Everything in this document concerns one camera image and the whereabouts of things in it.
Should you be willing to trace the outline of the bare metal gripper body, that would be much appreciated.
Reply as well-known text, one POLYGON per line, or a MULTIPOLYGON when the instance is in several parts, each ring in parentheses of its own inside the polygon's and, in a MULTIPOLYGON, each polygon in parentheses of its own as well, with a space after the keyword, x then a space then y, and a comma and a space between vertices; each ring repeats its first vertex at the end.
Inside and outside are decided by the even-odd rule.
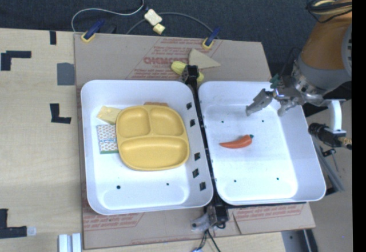
POLYGON ((307 82, 304 76, 276 74, 272 78, 273 97, 283 107, 293 107, 310 103, 319 106, 324 98, 318 88, 307 82))

